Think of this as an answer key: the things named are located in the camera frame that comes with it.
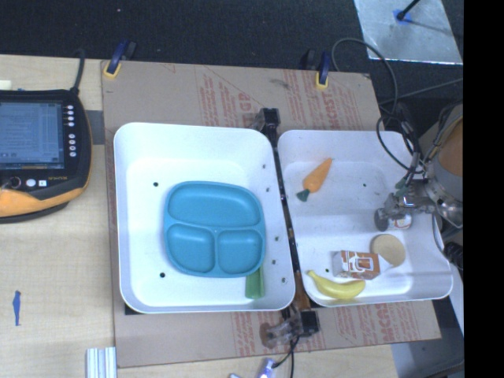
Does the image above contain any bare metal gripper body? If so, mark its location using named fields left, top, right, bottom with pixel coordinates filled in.
left=400, top=185, right=465, bottom=228

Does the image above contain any small white and orange can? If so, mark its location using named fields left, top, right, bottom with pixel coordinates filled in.
left=373, top=207, right=413, bottom=232

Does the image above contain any beige round biscuit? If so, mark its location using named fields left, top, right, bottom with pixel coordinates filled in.
left=369, top=233, right=407, bottom=269

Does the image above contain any white plastic tray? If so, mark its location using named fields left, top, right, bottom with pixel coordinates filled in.
left=113, top=122, right=296, bottom=314
left=277, top=129, right=454, bottom=309

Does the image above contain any orange and white carton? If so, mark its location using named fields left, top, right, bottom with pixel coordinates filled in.
left=331, top=250, right=391, bottom=281

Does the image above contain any orange carrot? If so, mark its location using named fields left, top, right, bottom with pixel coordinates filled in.
left=295, top=157, right=334, bottom=203

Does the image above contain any yellow banana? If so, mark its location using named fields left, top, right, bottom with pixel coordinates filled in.
left=306, top=269, right=367, bottom=301

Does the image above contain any thin black and white rod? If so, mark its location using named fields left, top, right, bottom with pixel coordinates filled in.
left=269, top=130, right=305, bottom=311

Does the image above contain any blue divided plate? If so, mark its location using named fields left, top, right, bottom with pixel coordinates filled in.
left=163, top=180, right=266, bottom=279

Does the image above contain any brown cardboard board red print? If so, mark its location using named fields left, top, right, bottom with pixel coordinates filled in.
left=100, top=59, right=443, bottom=369

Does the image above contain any black cylinder on white bracket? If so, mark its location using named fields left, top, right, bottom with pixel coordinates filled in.
left=432, top=213, right=465, bottom=271

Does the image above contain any black block with thin wires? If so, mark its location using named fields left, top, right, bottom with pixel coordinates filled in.
left=258, top=107, right=281, bottom=134
left=300, top=309, right=321, bottom=336

